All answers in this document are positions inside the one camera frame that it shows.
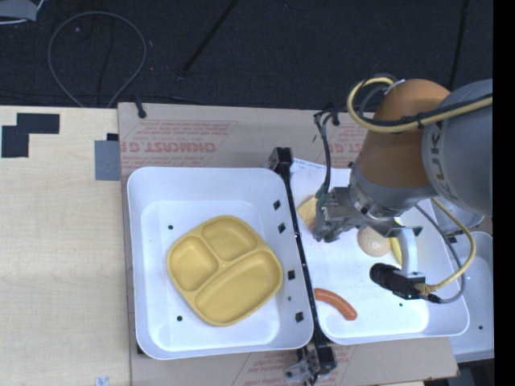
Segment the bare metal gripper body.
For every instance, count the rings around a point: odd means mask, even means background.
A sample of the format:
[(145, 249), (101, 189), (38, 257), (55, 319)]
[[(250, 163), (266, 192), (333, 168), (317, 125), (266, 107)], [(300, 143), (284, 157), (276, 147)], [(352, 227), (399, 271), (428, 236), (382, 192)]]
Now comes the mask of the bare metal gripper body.
[(334, 187), (320, 204), (320, 227), (363, 228), (386, 224), (383, 209), (359, 187)]

